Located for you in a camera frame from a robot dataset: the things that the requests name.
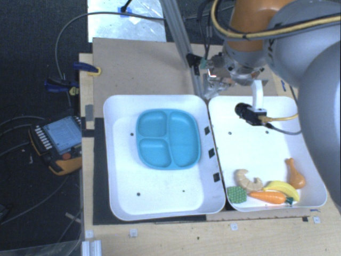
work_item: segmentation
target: white bracket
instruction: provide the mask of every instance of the white bracket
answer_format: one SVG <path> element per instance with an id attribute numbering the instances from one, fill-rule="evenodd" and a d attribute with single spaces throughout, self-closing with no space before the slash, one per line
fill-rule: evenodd
<path id="1" fill-rule="evenodd" d="M 95 240 L 93 242 L 82 242 L 82 256 L 102 256 L 102 242 Z"/>
<path id="2" fill-rule="evenodd" d="M 262 112 L 266 111 L 263 109 L 263 81 L 260 79 L 255 79 L 251 83 L 251 89 L 252 89 L 252 108 L 250 110 L 254 112 Z"/>

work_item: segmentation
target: black mat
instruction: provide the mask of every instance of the black mat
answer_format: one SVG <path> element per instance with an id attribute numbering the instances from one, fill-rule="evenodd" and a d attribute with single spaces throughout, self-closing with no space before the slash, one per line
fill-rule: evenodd
<path id="1" fill-rule="evenodd" d="M 124 223 L 143 222 L 177 222 L 177 221 L 206 221 L 205 215 L 191 215 L 185 217 L 171 217 L 126 222 L 113 215 L 109 205 L 109 185 L 107 170 L 107 150 L 105 146 L 104 120 L 95 119 L 94 145 L 94 191 L 93 191 L 93 224 L 114 225 Z"/>

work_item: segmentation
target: toy carrot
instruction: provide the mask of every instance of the toy carrot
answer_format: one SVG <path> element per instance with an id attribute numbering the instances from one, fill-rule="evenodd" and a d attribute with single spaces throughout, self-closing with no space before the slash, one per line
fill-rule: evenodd
<path id="1" fill-rule="evenodd" d="M 282 204 L 284 202 L 292 205 L 293 198 L 286 197 L 279 191 L 253 191 L 249 196 L 272 204 Z"/>

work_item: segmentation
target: black cable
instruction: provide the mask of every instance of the black cable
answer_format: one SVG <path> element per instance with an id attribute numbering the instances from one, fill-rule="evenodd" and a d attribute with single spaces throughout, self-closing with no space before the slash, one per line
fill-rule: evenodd
<path id="1" fill-rule="evenodd" d="M 89 12 L 89 13 L 84 13 L 81 14 L 79 16 L 74 17 L 72 20 L 70 20 L 63 28 L 62 30 L 59 32 L 57 40 L 55 42 L 55 48 L 54 48 L 54 59 L 55 59 L 55 63 L 57 66 L 57 71 L 58 74 L 60 76 L 60 78 L 62 80 L 65 80 L 65 75 L 62 74 L 61 70 L 60 70 L 60 66 L 59 66 L 59 62 L 58 62 L 58 44 L 59 44 L 59 40 L 60 37 L 62 36 L 62 34 L 64 33 L 64 31 L 68 28 L 69 25 L 71 25 L 73 22 L 77 21 L 80 18 L 89 16 L 89 15 L 96 15 L 96 14 L 112 14 L 112 15 L 124 15 L 124 16 L 130 16 L 130 17 L 137 17 L 137 18 L 141 18 L 141 19 L 147 19 L 147 20 L 153 20 L 153 21 L 164 21 L 164 18 L 157 18 L 157 17 L 149 17 L 149 16 L 143 16 L 143 15 L 139 15 L 139 14 L 134 14 L 134 13 L 128 13 L 128 12 L 107 12 L 107 11 L 100 11 L 100 12 Z M 69 107 L 71 107 L 71 100 L 70 100 L 70 95 L 69 92 L 66 92 L 67 98 L 68 98 L 68 104 Z"/>
<path id="2" fill-rule="evenodd" d="M 44 119 L 43 117 L 37 117 L 37 116 L 19 116 L 19 117 L 14 117 L 12 119 L 8 119 L 8 120 L 0 123 L 0 127 L 7 124 L 8 122 L 16 121 L 17 119 L 23 119 L 23 118 Z"/>
<path id="3" fill-rule="evenodd" d="M 212 32 L 211 13 L 209 13 L 208 19 L 207 19 L 207 31 L 206 31 L 207 48 L 206 48 L 206 52 L 205 52 L 205 56 L 204 56 L 205 60 L 207 60 L 209 48 L 210 48 L 210 45 L 211 45 L 211 37 L 212 37 L 211 32 Z"/>
<path id="4" fill-rule="evenodd" d="M 16 130 L 16 129 L 23 128 L 23 127 L 30 127 L 30 126 L 31 126 L 31 124 L 22 124 L 22 125 L 18 125 L 18 126 L 12 127 L 12 128 L 10 128 L 10 129 L 7 129 L 6 131 L 0 133 L 0 138 L 1 138 L 3 135 L 5 135 L 5 134 L 7 134 L 7 133 L 9 133 L 9 132 L 11 132 L 11 131 L 14 131 L 14 130 Z"/>
<path id="5" fill-rule="evenodd" d="M 266 124 L 265 124 L 265 127 L 269 128 L 269 129 L 272 129 L 272 130 L 275 130 L 275 131 L 277 131 L 277 132 L 283 133 L 283 134 L 298 135 L 298 134 L 301 134 L 301 133 L 302 133 L 301 130 L 298 131 L 298 132 L 289 132 L 289 131 L 285 131 L 285 130 L 282 130 L 282 129 L 279 129 L 279 128 L 273 126 L 273 125 L 270 124 L 270 123 L 266 123 Z"/>
<path id="6" fill-rule="evenodd" d="M 24 142 L 24 143 L 19 144 L 19 145 L 17 145 L 17 146 L 14 146 L 13 148 L 11 148 L 11 149 L 9 149 L 9 150 L 6 150 L 6 151 L 2 152 L 2 153 L 0 154 L 0 157 L 4 156 L 4 155 L 6 155 L 6 154 L 8 154 L 8 153 L 10 153 L 10 152 L 12 152 L 12 151 L 18 150 L 19 148 L 21 148 L 21 147 L 23 147 L 23 146 L 26 146 L 26 145 L 29 145 L 29 144 L 30 144 L 30 142 L 27 141 L 27 142 Z"/>
<path id="7" fill-rule="evenodd" d="M 295 94 L 295 92 L 294 92 L 294 89 L 293 89 L 293 87 L 292 87 L 292 86 L 290 86 L 290 91 L 291 91 L 291 93 L 292 93 L 292 95 L 293 95 L 293 98 L 294 98 L 294 101 L 295 101 L 295 103 L 296 103 L 296 105 L 297 105 L 297 98 L 296 98 L 296 94 Z"/>
<path id="8" fill-rule="evenodd" d="M 69 230 L 69 228 L 71 227 L 71 225 L 76 221 L 77 217 L 81 214 L 81 212 L 83 211 L 83 208 L 81 208 L 79 210 L 79 212 L 77 212 L 77 214 L 73 217 L 73 219 L 71 220 L 71 222 L 68 224 L 68 226 L 66 227 L 66 229 L 64 230 L 64 232 L 62 233 L 62 235 L 59 237 L 57 243 L 60 243 L 60 241 L 62 241 L 63 237 L 65 236 L 66 232 Z"/>
<path id="9" fill-rule="evenodd" d="M 219 8 L 221 2 L 222 2 L 222 0 L 218 0 L 217 1 L 215 12 L 214 12 L 214 15 L 215 15 L 215 18 L 216 18 L 217 21 L 218 21 L 218 8 Z M 287 28 L 287 27 L 291 27 L 291 26 L 295 26 L 295 25 L 300 25 L 300 24 L 306 23 L 306 22 L 322 20 L 322 19 L 328 18 L 328 17 L 336 17 L 336 16 L 339 16 L 339 15 L 340 15 L 340 13 L 324 15 L 324 16 L 321 16 L 321 17 L 313 18 L 313 19 L 308 19 L 308 20 L 304 20 L 304 21 L 297 21 L 297 22 L 286 24 L 286 25 L 277 26 L 275 28 L 264 29 L 264 30 L 258 31 L 258 33 L 265 33 L 265 32 L 273 31 L 273 30 L 276 31 L 278 29 Z M 321 24 L 321 25 L 315 25 L 315 26 L 308 27 L 308 28 L 298 29 L 298 30 L 295 30 L 295 31 L 292 31 L 292 32 L 288 32 L 288 33 L 282 33 L 282 34 L 271 35 L 271 36 L 263 36 L 263 37 L 253 37 L 252 40 L 265 40 L 265 39 L 268 39 L 268 38 L 280 38 L 280 37 L 285 37 L 285 36 L 291 36 L 291 35 L 300 34 L 300 33 L 306 32 L 306 31 L 311 31 L 311 30 L 316 30 L 316 29 L 319 29 L 319 28 L 334 26 L 334 25 L 339 24 L 339 23 L 340 23 L 339 21 L 330 22 L 330 23 L 324 23 L 324 24 Z M 245 40 L 248 39 L 247 36 L 246 36 L 248 34 L 248 32 L 236 30 L 236 29 L 230 27 L 229 25 L 226 25 L 226 28 L 228 30 L 234 32 L 234 33 L 238 33 L 238 34 L 243 34 L 244 35 L 243 38 L 226 37 L 227 40 L 229 40 L 229 41 L 245 41 Z"/>
<path id="10" fill-rule="evenodd" d="M 215 16 L 216 20 L 218 20 L 218 10 L 219 10 L 219 6 L 220 6 L 220 4 L 221 4 L 222 2 L 223 2 L 223 0 L 218 0 L 218 1 L 217 1 L 217 5 L 216 5 L 216 8 L 215 8 L 215 12 L 214 12 L 214 16 Z M 231 31 L 234 32 L 234 33 L 241 33 L 241 34 L 244 34 L 244 32 L 241 32 L 241 31 L 239 31 L 239 30 L 236 30 L 236 29 L 234 29 L 234 28 L 232 28 L 232 27 L 230 27 L 230 26 L 228 26 L 228 29 L 231 30 Z"/>
<path id="11" fill-rule="evenodd" d="M 232 6 L 228 6 L 228 7 L 224 7 L 222 9 L 218 10 L 218 12 L 223 12 L 223 11 L 229 10 L 229 9 L 231 9 L 233 7 L 234 7 L 233 5 Z M 209 14 L 210 14 L 210 10 L 205 10 L 203 12 L 203 14 L 202 14 L 202 17 L 207 17 Z M 184 17 L 183 20 L 184 21 L 189 21 L 189 20 L 194 20 L 194 19 L 197 19 L 197 18 L 198 18 L 197 15 L 190 15 L 188 17 Z"/>
<path id="12" fill-rule="evenodd" d="M 6 106 L 4 106 L 4 107 L 1 107 L 0 110 L 6 109 L 6 108 L 8 108 L 8 107 L 16 107 L 16 108 L 17 108 L 17 109 L 15 110 L 15 113 L 14 113 L 13 116 L 12 116 L 12 117 L 14 117 L 14 116 L 17 114 L 18 110 L 19 110 L 18 105 L 6 105 Z"/>
<path id="13" fill-rule="evenodd" d="M 12 218 L 9 218 L 9 219 L 7 219 L 7 220 L 5 220 L 5 221 L 3 221 L 3 222 L 0 224 L 0 226 L 6 224 L 6 223 L 8 223 L 8 222 L 13 221 L 14 219 L 17 219 L 17 218 L 23 216 L 24 214 L 26 214 L 26 213 L 28 213 L 28 212 L 34 210 L 35 208 L 37 208 L 37 207 L 39 207 L 40 205 L 42 205 L 43 203 L 45 203 L 47 200 L 49 200 L 52 196 L 54 196 L 54 195 L 55 195 L 55 194 L 64 186 L 64 184 L 66 183 L 66 181 L 67 181 L 68 179 L 69 179 L 69 176 L 66 176 L 65 179 L 64 179 L 64 181 L 62 182 L 62 184 L 60 184 L 59 187 L 58 187 L 53 193 L 51 193 L 49 196 L 47 196 L 44 200 L 40 201 L 38 204 L 34 205 L 33 207 L 29 208 L 28 210 L 25 210 L 24 212 L 19 213 L 18 215 L 14 216 L 14 217 L 12 217 Z"/>
<path id="14" fill-rule="evenodd" d="M 197 10 L 197 23 L 199 25 L 199 32 L 200 32 L 200 37 L 204 43 L 204 49 L 205 49 L 205 55 L 208 54 L 208 46 L 207 46 L 207 34 L 204 34 L 203 30 L 202 30 L 202 15 L 204 13 L 204 9 L 205 7 L 213 2 L 214 0 L 204 0 L 198 7 Z"/>

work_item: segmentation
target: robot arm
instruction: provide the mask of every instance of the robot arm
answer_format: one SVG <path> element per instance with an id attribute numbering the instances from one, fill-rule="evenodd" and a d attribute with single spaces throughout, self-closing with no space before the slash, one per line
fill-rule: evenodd
<path id="1" fill-rule="evenodd" d="M 297 87 L 303 137 L 340 206 L 340 4 L 236 0 L 230 25 L 224 29 L 217 21 L 221 1 L 214 1 L 211 18 L 224 46 L 207 62 L 206 96 L 234 83 L 257 88 L 253 81 L 266 64 Z"/>

